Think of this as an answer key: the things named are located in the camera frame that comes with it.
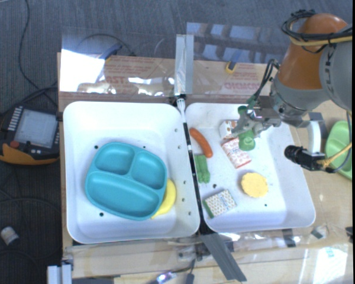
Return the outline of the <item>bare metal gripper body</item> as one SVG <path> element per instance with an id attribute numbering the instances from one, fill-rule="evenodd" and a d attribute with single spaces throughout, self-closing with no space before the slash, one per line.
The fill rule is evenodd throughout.
<path id="1" fill-rule="evenodd" d="M 302 110 L 288 104 L 279 95 L 259 96 L 247 108 L 250 118 L 264 128 L 278 127 L 282 123 L 294 127 L 302 125 Z"/>

